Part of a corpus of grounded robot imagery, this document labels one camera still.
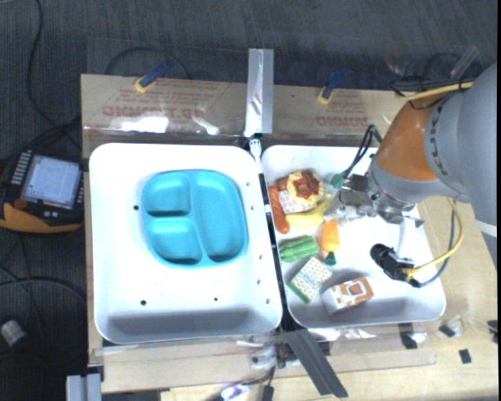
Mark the yellow and red pizza slice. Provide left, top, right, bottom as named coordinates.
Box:
left=285, top=169, right=326, bottom=205

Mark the white and red packet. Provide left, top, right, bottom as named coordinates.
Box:
left=276, top=189, right=306, bottom=216

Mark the black cylinder on white bracket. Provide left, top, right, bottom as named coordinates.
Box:
left=369, top=216, right=425, bottom=284

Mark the orange-red sausage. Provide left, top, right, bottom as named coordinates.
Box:
left=267, top=185, right=291, bottom=235

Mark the yellow banana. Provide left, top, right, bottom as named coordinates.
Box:
left=284, top=193, right=332, bottom=231

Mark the green bean bundle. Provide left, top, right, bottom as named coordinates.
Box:
left=278, top=234, right=321, bottom=264

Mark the white plastic tray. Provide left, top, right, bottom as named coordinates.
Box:
left=88, top=141, right=285, bottom=346
left=259, top=144, right=448, bottom=330

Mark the green and white carton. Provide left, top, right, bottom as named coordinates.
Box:
left=286, top=256, right=334, bottom=305

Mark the orange and white carton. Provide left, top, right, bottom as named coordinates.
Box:
left=320, top=276, right=376, bottom=317

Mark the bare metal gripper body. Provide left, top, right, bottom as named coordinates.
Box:
left=338, top=174, right=418, bottom=226

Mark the thin black and white rod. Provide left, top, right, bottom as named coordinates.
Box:
left=249, top=138, right=291, bottom=330

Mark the orange carrot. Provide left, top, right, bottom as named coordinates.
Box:
left=319, top=218, right=341, bottom=266

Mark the brown cardboard board, red print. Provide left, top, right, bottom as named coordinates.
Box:
left=79, top=73, right=498, bottom=394

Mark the small silver can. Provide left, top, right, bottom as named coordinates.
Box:
left=0, top=319, right=28, bottom=348

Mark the blue divided plate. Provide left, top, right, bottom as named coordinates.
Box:
left=140, top=169, right=250, bottom=271

